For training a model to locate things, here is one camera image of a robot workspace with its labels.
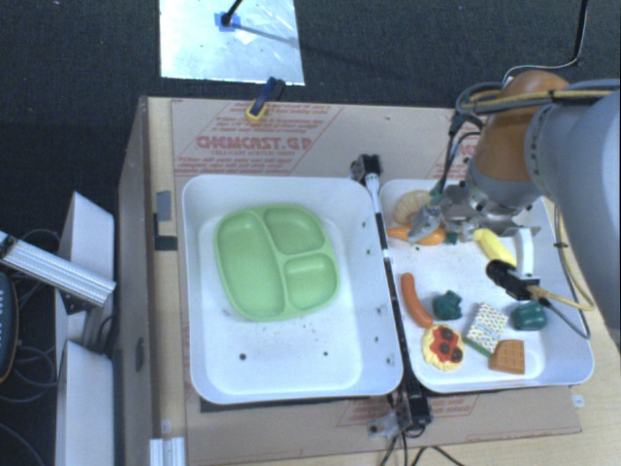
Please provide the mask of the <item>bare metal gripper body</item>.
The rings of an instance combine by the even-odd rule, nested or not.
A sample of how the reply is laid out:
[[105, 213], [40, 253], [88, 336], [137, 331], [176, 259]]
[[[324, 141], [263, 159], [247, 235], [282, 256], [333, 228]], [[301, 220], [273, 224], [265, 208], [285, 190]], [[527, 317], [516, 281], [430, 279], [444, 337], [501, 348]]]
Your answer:
[[531, 183], [459, 183], [444, 190], [441, 210], [452, 232], [457, 233], [458, 225], [469, 221], [477, 222], [478, 230], [510, 237], [521, 227], [514, 219], [538, 198], [539, 190]]

